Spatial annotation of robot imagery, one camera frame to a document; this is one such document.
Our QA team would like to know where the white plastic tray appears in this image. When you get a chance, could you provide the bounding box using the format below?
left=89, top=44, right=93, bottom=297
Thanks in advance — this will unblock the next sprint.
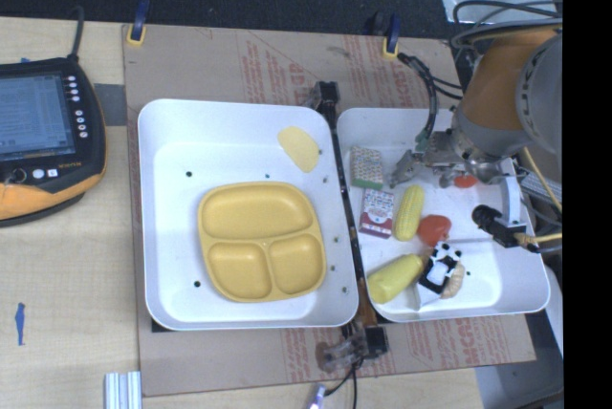
left=137, top=98, right=361, bottom=333
left=336, top=107, right=552, bottom=324

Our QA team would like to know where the red and white carton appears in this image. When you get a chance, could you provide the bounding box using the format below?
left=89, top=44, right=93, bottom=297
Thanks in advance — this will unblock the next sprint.
left=358, top=187, right=397, bottom=238

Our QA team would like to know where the dotted box with green edge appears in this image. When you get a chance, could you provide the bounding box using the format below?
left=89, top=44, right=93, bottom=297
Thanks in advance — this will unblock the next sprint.
left=349, top=145, right=385, bottom=191

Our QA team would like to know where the black cylinder on white bracket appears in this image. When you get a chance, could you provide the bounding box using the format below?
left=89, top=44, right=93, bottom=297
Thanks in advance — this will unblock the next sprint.
left=470, top=174, right=533, bottom=249

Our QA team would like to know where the black block with thin wires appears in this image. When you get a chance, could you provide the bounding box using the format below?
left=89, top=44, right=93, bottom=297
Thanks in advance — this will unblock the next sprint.
left=313, top=80, right=341, bottom=113
left=364, top=325, right=390, bottom=358

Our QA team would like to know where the brown cardboard board red print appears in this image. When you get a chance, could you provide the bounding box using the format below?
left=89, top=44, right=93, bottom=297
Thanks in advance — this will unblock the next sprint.
left=121, top=23, right=537, bottom=398

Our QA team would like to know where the red toy pepper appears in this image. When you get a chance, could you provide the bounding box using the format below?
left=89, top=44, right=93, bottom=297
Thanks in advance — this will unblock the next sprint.
left=416, top=214, right=453, bottom=248

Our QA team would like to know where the yellow divided plate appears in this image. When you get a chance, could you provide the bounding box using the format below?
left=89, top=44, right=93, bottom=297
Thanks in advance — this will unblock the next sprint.
left=197, top=181, right=328, bottom=303

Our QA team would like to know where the pale yellow oval chip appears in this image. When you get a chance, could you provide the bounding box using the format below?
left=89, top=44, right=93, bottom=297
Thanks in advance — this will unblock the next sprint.
left=276, top=125, right=321, bottom=174

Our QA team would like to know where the beige toy croissant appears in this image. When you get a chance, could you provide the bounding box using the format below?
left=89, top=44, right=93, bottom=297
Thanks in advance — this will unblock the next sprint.
left=439, top=260, right=467, bottom=301

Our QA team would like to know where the black and white carton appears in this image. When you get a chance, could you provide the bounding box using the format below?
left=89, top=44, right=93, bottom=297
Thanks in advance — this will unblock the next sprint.
left=417, top=242, right=464, bottom=296

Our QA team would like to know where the yellow corn cob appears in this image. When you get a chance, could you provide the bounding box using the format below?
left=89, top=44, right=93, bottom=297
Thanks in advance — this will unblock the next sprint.
left=392, top=183, right=426, bottom=243

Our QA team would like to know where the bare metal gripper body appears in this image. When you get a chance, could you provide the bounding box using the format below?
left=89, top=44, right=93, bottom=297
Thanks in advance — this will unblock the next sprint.
left=419, top=129, right=509, bottom=184

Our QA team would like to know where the yellow mustard bottle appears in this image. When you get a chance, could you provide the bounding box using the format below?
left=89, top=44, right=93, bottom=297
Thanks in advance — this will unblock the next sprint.
left=365, top=252, right=432, bottom=305

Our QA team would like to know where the thin black and white rod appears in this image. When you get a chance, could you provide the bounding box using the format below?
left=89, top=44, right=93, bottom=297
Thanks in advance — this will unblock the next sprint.
left=328, top=109, right=370, bottom=328

